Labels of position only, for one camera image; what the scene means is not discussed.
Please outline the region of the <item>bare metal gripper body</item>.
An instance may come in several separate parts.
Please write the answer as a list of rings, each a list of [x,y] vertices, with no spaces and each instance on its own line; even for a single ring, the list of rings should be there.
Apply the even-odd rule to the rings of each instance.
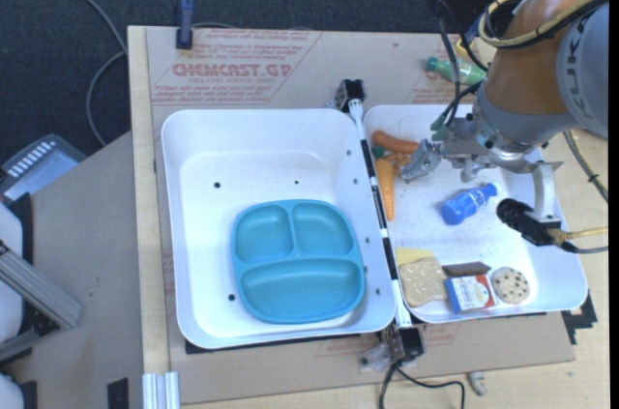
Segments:
[[[441,157],[468,171],[493,167],[521,171],[535,149],[505,136],[484,116],[456,118],[441,140]]]

